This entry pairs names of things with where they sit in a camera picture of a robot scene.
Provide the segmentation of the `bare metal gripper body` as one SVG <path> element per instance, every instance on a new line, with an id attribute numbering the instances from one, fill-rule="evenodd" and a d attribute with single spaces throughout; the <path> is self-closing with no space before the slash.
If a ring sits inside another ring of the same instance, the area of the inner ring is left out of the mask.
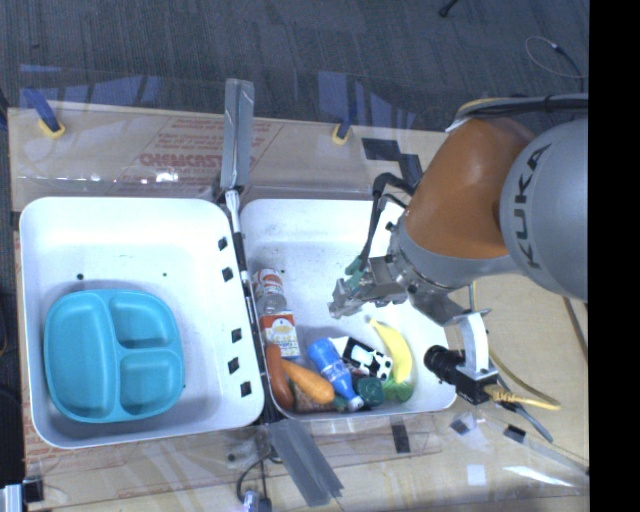
<path id="1" fill-rule="evenodd" d="M 433 283 L 405 260 L 392 256 L 370 258 L 361 277 L 361 300 L 377 306 L 389 303 L 410 304 L 440 326 L 446 326 L 469 308 L 450 298 L 452 288 Z"/>

